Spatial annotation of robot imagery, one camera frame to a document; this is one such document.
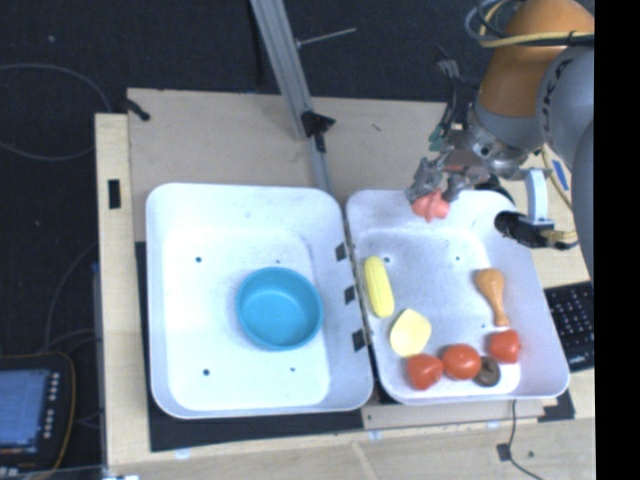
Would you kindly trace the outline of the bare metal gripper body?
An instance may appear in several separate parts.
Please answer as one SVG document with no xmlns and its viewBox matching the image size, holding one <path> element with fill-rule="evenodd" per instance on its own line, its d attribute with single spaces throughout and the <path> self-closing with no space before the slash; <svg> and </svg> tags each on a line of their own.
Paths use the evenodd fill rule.
<svg viewBox="0 0 640 480">
<path fill-rule="evenodd" d="M 491 133 L 453 130 L 443 142 L 438 166 L 448 174 L 462 176 L 472 182 L 491 176 L 516 179 L 528 157 L 526 150 L 511 147 Z"/>
</svg>

